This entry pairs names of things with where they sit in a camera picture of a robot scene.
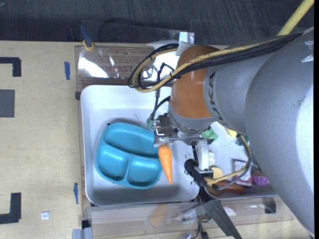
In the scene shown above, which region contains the white plastic tray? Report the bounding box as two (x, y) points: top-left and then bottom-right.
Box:
(80, 84), (200, 207)
(198, 121), (279, 200)

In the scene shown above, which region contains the black cylinder on white bracket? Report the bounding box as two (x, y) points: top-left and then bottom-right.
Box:
(184, 139), (215, 188)

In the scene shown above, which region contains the brown sausage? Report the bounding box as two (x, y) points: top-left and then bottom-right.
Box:
(215, 181), (247, 194)

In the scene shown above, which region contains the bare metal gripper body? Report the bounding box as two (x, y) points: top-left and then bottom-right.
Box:
(153, 113), (215, 145)

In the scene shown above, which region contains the red and white carton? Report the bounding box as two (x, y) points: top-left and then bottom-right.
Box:
(233, 159), (253, 187)

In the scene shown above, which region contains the blue divided plate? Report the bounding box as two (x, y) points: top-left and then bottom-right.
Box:
(95, 121), (164, 190)

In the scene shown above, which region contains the yellow round biscuit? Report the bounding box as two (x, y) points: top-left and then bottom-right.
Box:
(209, 166), (224, 179)

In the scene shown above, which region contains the purple cupcake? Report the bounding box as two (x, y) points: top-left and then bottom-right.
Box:
(251, 170), (269, 186)

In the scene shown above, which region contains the orange carrot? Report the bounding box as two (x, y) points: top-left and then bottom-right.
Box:
(158, 144), (173, 185)

